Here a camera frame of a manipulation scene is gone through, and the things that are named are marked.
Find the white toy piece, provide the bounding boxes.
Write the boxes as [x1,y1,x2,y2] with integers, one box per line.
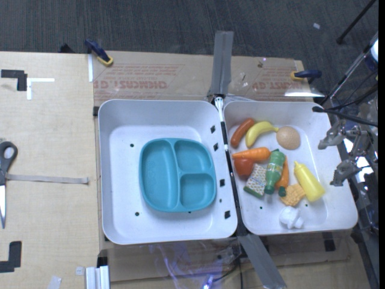
[279,205,305,230]

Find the yellow banana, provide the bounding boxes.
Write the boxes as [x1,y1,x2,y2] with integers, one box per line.
[245,120,280,149]

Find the green and white toy packet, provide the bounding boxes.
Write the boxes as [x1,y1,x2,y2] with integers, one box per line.
[243,163,268,199]

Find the brown cardboard board red print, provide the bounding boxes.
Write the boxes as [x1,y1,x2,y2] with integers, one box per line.
[91,51,352,283]

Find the blue divided plate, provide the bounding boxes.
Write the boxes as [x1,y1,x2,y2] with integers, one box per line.
[138,137,218,213]

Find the black handled scissors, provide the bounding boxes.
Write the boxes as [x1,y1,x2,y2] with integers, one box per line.
[0,141,19,230]

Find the yellow mustard bottle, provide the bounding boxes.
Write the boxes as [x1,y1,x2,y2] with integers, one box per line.
[293,160,326,203]

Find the tan toy egg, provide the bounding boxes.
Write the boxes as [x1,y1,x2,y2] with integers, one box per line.
[276,126,301,151]

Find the yellow toy corn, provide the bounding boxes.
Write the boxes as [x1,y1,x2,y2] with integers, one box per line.
[280,183,307,208]

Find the green toy bottle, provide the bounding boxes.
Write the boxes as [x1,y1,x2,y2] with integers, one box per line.
[263,149,286,196]

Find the orange toy sausage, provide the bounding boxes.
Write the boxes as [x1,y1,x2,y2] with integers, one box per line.
[230,118,256,149]

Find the white plastic tray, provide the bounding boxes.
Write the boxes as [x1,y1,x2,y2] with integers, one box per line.
[223,100,359,237]
[97,99,239,246]

